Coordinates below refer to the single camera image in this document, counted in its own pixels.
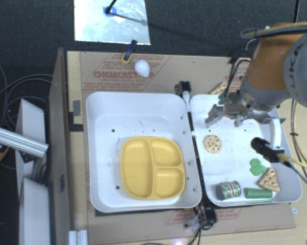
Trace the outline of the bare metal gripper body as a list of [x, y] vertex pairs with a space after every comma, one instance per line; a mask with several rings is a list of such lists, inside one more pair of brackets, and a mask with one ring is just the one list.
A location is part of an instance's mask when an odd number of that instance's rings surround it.
[[247, 115], [258, 123], [271, 119], [268, 112], [278, 105], [278, 99], [271, 92], [230, 93], [224, 103], [224, 113], [231, 119], [237, 114]]

